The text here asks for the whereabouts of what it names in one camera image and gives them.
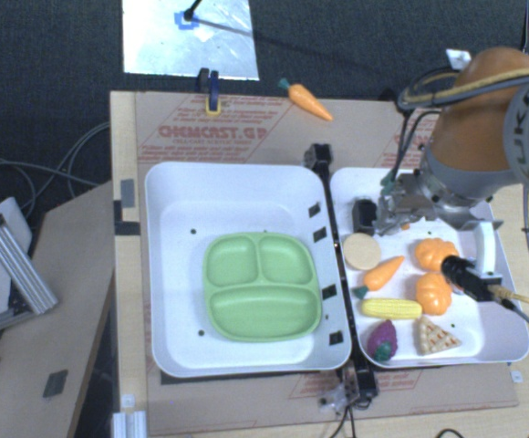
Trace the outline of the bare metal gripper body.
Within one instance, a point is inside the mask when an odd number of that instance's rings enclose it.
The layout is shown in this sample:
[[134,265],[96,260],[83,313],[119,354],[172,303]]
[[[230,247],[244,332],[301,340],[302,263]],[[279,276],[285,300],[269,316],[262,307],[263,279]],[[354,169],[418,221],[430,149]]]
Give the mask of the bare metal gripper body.
[[379,205],[396,214],[400,208],[429,208],[426,221],[437,219],[456,231],[474,231],[478,226],[489,223],[497,229],[492,218],[476,217],[472,213],[475,201],[451,193],[431,172],[413,171],[395,175],[393,171],[380,181]]

